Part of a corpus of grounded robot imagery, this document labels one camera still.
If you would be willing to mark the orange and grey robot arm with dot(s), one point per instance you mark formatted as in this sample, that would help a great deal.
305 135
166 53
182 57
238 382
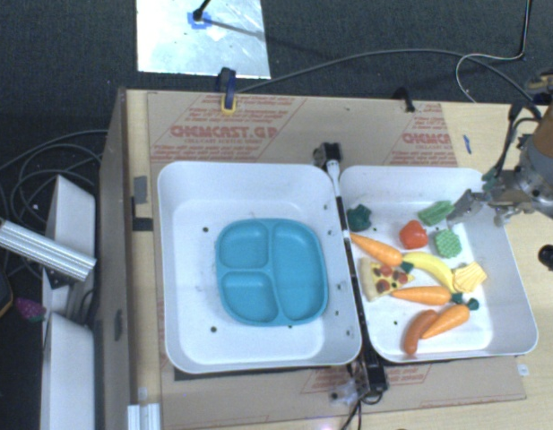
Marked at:
550 128

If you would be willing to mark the pink and green toy fruit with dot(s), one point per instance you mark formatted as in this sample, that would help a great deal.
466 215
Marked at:
28 309

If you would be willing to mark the thin black and white rod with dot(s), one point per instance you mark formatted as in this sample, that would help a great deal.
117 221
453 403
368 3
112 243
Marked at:
345 235

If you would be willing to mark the white plastic tray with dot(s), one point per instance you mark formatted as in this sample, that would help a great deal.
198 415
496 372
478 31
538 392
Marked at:
495 312
191 262

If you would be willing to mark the yellow banana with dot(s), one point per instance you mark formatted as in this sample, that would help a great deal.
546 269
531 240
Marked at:
433 264

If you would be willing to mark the orange toy sausage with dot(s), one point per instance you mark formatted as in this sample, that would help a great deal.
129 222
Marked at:
416 332

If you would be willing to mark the toy pizza slice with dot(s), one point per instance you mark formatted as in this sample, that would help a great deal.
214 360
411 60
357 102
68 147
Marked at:
377 280

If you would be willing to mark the brown cardboard board, red print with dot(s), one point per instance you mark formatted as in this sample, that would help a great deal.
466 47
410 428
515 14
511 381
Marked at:
267 128

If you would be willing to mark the blue divided plate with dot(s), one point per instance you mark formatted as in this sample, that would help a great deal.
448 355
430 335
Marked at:
298 271

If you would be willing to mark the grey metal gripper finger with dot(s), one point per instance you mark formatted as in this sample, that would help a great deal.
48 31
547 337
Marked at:
465 206
503 217

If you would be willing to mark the orange toy carrot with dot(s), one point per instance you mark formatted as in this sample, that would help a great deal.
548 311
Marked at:
448 320
377 249
421 294

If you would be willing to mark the long green ridged toy vegetable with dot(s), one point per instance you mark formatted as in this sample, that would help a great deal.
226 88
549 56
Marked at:
433 213

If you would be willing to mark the round green bumpy toy vegetable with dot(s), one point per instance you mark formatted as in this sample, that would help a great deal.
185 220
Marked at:
447 243

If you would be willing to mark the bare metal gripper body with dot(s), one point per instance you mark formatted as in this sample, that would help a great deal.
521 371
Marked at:
515 193

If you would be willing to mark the yellow ridged toy chip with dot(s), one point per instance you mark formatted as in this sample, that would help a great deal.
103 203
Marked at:
469 277

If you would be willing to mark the dark green toy broccoli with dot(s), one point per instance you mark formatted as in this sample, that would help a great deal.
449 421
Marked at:
358 219

